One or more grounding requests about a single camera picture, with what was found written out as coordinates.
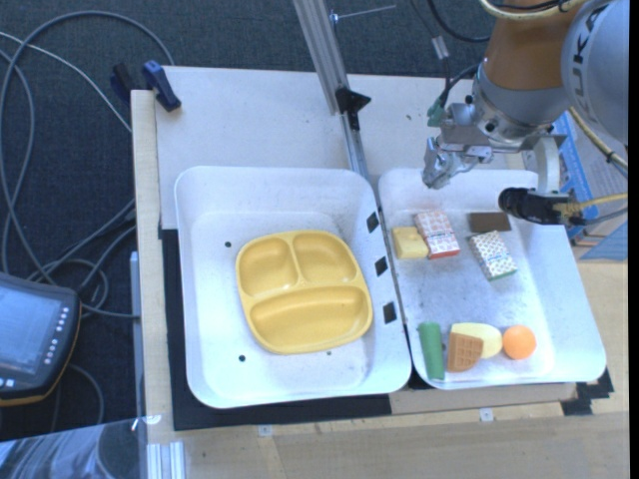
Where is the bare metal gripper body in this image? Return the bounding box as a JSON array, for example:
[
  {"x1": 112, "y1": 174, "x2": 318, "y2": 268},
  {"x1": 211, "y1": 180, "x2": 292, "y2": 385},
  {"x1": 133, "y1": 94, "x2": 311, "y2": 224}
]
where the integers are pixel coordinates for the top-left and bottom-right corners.
[{"x1": 433, "y1": 101, "x2": 568, "y2": 170}]

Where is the orange and white carton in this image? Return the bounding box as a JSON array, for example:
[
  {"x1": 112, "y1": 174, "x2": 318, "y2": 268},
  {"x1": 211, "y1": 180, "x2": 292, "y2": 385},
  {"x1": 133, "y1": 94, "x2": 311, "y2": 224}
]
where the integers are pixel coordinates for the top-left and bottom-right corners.
[{"x1": 412, "y1": 210, "x2": 461, "y2": 260}]

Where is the brown flat rectangle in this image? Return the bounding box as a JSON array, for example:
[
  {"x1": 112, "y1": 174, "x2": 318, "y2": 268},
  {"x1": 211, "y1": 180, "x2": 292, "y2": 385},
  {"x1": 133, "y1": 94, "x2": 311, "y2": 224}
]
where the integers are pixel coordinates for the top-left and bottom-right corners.
[{"x1": 467, "y1": 211, "x2": 513, "y2": 235}]

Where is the yellow cheese block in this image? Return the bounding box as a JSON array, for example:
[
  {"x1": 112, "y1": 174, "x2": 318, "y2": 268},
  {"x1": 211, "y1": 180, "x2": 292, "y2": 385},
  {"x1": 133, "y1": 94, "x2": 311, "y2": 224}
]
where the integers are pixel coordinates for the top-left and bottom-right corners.
[{"x1": 391, "y1": 226, "x2": 430, "y2": 260}]

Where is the white and green patterned carton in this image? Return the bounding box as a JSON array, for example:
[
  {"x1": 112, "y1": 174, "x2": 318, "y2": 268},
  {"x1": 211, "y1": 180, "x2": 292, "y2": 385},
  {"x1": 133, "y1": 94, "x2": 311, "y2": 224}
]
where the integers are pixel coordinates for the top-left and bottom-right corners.
[{"x1": 466, "y1": 230, "x2": 519, "y2": 282}]

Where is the white plastic tray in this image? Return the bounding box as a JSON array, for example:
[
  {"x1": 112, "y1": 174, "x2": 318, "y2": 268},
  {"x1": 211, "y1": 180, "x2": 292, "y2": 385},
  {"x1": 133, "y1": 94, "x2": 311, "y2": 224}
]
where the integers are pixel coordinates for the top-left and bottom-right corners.
[
  {"x1": 173, "y1": 165, "x2": 413, "y2": 411},
  {"x1": 377, "y1": 167, "x2": 608, "y2": 391}
]

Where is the brown waffle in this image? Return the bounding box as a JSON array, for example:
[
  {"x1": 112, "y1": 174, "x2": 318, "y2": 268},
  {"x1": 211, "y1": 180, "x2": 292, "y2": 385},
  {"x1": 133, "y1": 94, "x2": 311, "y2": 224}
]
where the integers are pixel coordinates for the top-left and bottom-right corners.
[{"x1": 445, "y1": 330, "x2": 485, "y2": 374}]

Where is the green cylinder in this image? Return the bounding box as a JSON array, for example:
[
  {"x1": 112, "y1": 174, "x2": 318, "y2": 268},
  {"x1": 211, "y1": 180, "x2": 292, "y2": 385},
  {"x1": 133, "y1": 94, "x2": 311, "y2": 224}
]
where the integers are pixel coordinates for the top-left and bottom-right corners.
[{"x1": 417, "y1": 321, "x2": 446, "y2": 382}]

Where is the orange ball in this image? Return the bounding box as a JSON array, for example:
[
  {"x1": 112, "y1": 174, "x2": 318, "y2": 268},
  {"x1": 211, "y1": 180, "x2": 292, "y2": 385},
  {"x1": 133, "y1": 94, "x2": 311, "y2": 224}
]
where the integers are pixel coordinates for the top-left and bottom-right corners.
[{"x1": 501, "y1": 323, "x2": 539, "y2": 361}]

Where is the yellow divided plate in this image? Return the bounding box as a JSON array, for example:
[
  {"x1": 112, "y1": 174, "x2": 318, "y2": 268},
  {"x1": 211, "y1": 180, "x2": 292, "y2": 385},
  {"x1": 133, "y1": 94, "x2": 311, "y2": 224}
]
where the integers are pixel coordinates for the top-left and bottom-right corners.
[{"x1": 234, "y1": 230, "x2": 375, "y2": 356}]

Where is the black cylinder on white bracket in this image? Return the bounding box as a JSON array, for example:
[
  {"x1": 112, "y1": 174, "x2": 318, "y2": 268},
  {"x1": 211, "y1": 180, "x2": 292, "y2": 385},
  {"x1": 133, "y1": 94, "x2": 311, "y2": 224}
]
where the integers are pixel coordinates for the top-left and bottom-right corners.
[{"x1": 497, "y1": 135, "x2": 576, "y2": 227}]

